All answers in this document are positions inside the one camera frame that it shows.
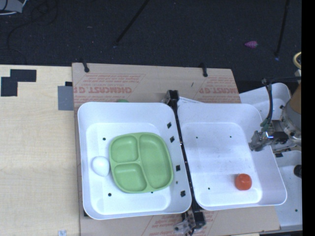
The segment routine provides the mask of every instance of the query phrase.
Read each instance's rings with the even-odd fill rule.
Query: white round object
[[[94,172],[102,177],[109,173],[109,161],[104,156],[97,156],[92,161]]]

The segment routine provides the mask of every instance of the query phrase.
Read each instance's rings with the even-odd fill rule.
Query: red round object
[[[239,174],[235,178],[235,186],[241,191],[249,190],[252,186],[252,178],[250,175],[247,175],[245,173]]]

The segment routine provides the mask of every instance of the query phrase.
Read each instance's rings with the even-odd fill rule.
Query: dark background
[[[150,0],[115,47],[144,1],[28,0],[12,15],[0,8],[0,63],[204,63],[231,69],[239,92],[262,87],[266,77],[297,87],[285,78],[297,71],[302,0]],[[258,46],[246,47],[248,41]]]

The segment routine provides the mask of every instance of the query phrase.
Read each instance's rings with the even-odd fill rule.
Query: green plate
[[[128,193],[161,190],[173,180],[173,167],[165,141],[154,133],[115,137],[109,146],[116,185]]]

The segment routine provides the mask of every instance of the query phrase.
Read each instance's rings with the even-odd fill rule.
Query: white tray
[[[88,102],[79,108],[78,124],[83,206],[91,218],[183,213],[189,209],[189,182],[174,112],[169,106],[163,103]],[[166,142],[174,173],[167,188],[153,193],[125,193],[116,186],[111,172],[102,177],[93,170],[95,157],[109,159],[108,148],[113,138],[137,132],[155,133]]]
[[[192,185],[206,210],[280,205],[286,189],[270,146],[251,151],[248,142],[262,122],[249,104],[185,103],[178,117]],[[239,191],[240,173],[252,177],[252,187]]]

